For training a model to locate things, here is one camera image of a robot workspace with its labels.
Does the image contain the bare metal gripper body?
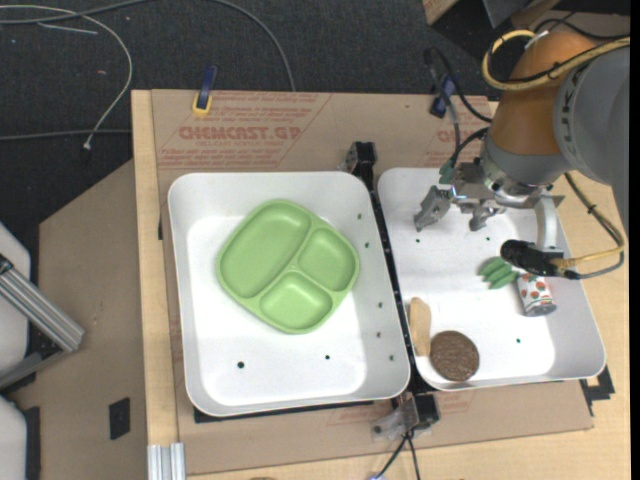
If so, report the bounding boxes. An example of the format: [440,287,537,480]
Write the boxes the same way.
[451,161,545,215]

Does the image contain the green pea pods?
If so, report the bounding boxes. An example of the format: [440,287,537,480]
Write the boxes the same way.
[475,257,519,289]

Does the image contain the white plastic tray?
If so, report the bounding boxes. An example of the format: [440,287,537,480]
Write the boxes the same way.
[167,170,412,418]
[377,166,607,393]

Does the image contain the thin black rod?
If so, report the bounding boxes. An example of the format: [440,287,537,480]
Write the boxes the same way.
[363,167,417,399]

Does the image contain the white can with red print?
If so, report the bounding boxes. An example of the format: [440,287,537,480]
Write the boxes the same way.
[515,273,558,318]

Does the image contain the tan bread stick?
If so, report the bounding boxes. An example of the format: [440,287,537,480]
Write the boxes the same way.
[408,296,433,358]

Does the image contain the brown round biscuit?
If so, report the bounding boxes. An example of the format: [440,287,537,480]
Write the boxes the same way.
[428,330,481,383]

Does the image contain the green divided plate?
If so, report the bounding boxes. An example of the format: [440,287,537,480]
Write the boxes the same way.
[215,198,361,336]

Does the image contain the brown cardboard board red print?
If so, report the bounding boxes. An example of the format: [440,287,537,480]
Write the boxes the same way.
[149,89,596,475]

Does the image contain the black cylinder on white bracket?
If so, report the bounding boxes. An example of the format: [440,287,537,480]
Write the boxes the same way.
[499,193,569,277]

